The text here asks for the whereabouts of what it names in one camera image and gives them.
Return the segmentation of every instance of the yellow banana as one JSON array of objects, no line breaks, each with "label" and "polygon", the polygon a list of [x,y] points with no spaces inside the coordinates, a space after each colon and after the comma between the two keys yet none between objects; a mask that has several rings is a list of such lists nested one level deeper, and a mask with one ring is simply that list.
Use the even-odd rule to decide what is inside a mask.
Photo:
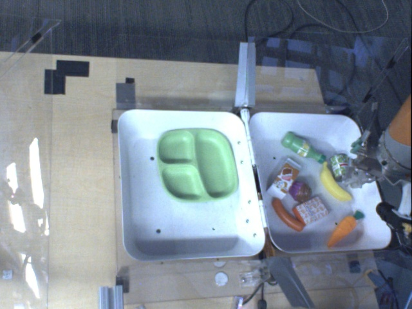
[{"label": "yellow banana", "polygon": [[351,194],[342,189],[339,184],[336,183],[331,171],[328,168],[328,162],[323,163],[321,181],[326,190],[336,199],[341,201],[348,201],[352,199]]}]

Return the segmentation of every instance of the wooden surface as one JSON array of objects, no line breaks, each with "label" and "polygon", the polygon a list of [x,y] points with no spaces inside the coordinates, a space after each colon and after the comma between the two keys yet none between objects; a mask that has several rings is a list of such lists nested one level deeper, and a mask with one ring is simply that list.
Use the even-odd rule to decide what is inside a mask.
[{"label": "wooden surface", "polygon": [[[48,61],[44,64],[36,64],[38,61],[36,55],[27,56],[25,59],[20,67],[28,70],[26,73],[28,78],[24,83],[27,92],[41,93],[42,88],[39,87],[42,86],[43,70],[44,66],[48,65]],[[118,272],[116,228],[118,221],[115,214],[117,196],[115,196],[113,181],[115,175],[113,162],[116,159],[113,156],[113,135],[110,127],[112,111],[116,108],[116,83],[124,82],[126,77],[134,77],[138,104],[141,105],[161,106],[166,98],[166,104],[175,100],[183,105],[197,102],[201,107],[217,101],[225,106],[230,105],[234,98],[237,66],[53,56],[50,67],[55,68],[57,59],[88,61],[90,74],[88,78],[66,77],[66,94],[54,95],[50,105],[52,108],[51,184],[45,185],[46,190],[50,186],[51,198],[48,306],[51,309],[97,308],[98,288],[113,286]],[[285,88],[290,88],[291,84],[279,87],[277,84],[270,83],[273,75],[269,73],[273,70],[259,72],[264,79],[261,82],[264,86],[261,86],[258,91],[264,100],[272,99],[274,106],[280,109],[281,106],[296,107],[299,100],[307,102],[309,99],[313,100],[314,110],[322,109],[323,102],[319,85],[315,85],[314,73],[311,75],[309,72],[305,76],[311,79],[310,86],[302,86],[304,80],[299,80],[299,76],[293,75],[293,82],[299,83],[293,85],[299,88],[294,93],[305,93],[304,97],[292,95],[287,100],[287,95],[283,95],[283,105],[276,105],[279,102],[273,99],[274,94],[279,92],[280,95],[282,91],[285,94]],[[10,86],[21,86],[20,82],[14,84],[10,80],[9,83]],[[14,97],[14,104],[20,99],[19,95]],[[4,100],[0,103],[2,113],[6,104]],[[41,113],[41,111],[34,111],[33,115]],[[24,127],[17,127],[16,132],[19,131],[24,132]],[[338,257],[336,260],[341,262],[346,259]],[[360,260],[362,268],[373,268],[373,260],[371,261],[369,256],[365,256],[362,260]],[[150,298],[151,292],[154,292],[159,281],[162,281],[162,287],[165,289],[156,290],[156,293],[160,291],[164,298],[158,298],[158,301],[162,302],[146,303],[147,309],[230,308],[232,296],[220,296],[220,294],[238,294],[231,294],[235,291],[242,292],[240,295],[252,293],[253,288],[239,286],[239,273],[245,271],[245,266],[241,263],[227,263],[221,268],[230,276],[228,290],[214,284],[213,276],[220,271],[220,268],[216,268],[213,262],[201,264],[206,268],[202,267],[200,272],[191,270],[191,267],[199,268],[199,265],[182,265],[180,268],[161,264],[142,266],[132,276],[135,277],[136,283],[141,284],[136,293],[137,298],[139,294]],[[343,308],[347,306],[347,301],[351,301],[350,305],[353,304],[354,307],[359,305],[359,308],[377,308],[373,289],[363,280],[361,274],[349,273],[344,263],[343,268],[338,269],[337,272],[344,275],[345,282],[335,281],[334,284],[331,282],[333,278],[327,271],[314,276],[313,271],[309,271],[313,269],[309,263],[302,263],[299,266],[298,260],[296,265],[297,269],[300,269],[299,274],[304,285],[313,284],[314,278],[316,280],[325,278],[326,284],[316,284],[308,291],[319,308]],[[328,263],[321,263],[320,267],[325,265],[327,266]],[[168,276],[169,279],[161,279],[162,276]],[[196,293],[184,289],[185,284],[180,284],[182,276],[199,276],[201,283],[204,283],[205,291],[199,289],[201,285],[198,286]],[[10,285],[0,284],[4,293],[7,292],[7,287]],[[268,308],[290,308],[279,286],[268,288]],[[164,302],[171,299],[171,294],[187,300]],[[218,297],[196,299],[205,294],[216,294]],[[133,295],[126,296],[131,303],[126,308],[134,309],[143,302],[133,298]],[[254,308],[256,301],[257,299],[251,301],[245,308]],[[3,296],[0,298],[0,306],[3,308],[5,306],[2,303],[7,304]]]}]

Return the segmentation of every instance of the bottle label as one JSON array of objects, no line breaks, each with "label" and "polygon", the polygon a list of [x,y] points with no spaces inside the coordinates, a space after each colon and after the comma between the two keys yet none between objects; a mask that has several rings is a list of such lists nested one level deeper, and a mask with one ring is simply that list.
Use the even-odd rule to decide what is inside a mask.
[{"label": "bottle label", "polygon": [[310,145],[307,141],[303,141],[302,146],[297,150],[297,154],[301,157],[306,157],[309,153]]}]

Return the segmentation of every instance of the green can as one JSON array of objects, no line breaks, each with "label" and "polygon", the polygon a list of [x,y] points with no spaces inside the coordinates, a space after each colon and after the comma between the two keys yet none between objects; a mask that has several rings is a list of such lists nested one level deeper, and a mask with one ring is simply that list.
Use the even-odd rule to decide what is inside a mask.
[{"label": "green can", "polygon": [[330,164],[332,165],[333,177],[340,182],[346,174],[349,166],[349,157],[347,154],[338,153],[330,157]]}]

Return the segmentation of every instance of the sausage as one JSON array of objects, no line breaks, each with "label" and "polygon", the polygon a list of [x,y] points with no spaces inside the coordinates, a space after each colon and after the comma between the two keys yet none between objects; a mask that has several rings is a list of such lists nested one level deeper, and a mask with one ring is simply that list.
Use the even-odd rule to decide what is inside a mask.
[{"label": "sausage", "polygon": [[286,209],[283,207],[283,204],[279,198],[274,198],[272,201],[272,206],[279,218],[290,228],[296,231],[302,231],[304,224],[299,220],[295,219],[290,215]]}]

